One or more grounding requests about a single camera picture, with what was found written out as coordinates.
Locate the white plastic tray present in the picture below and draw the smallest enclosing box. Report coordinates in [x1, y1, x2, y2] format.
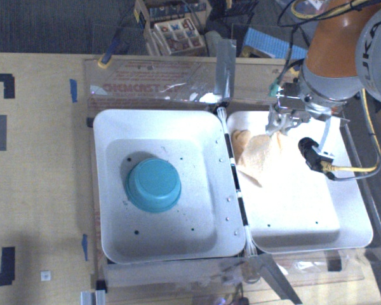
[225, 110, 374, 255]
[92, 108, 247, 264]

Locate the blue bowl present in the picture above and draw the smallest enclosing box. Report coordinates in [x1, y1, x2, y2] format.
[124, 157, 182, 214]

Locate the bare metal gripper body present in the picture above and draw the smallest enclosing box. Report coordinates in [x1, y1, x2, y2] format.
[274, 81, 334, 123]

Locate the black cylinder on white bracket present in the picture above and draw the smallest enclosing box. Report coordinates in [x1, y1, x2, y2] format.
[298, 117, 335, 173]

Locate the pale yellow cloth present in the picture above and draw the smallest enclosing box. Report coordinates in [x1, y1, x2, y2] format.
[231, 128, 284, 189]

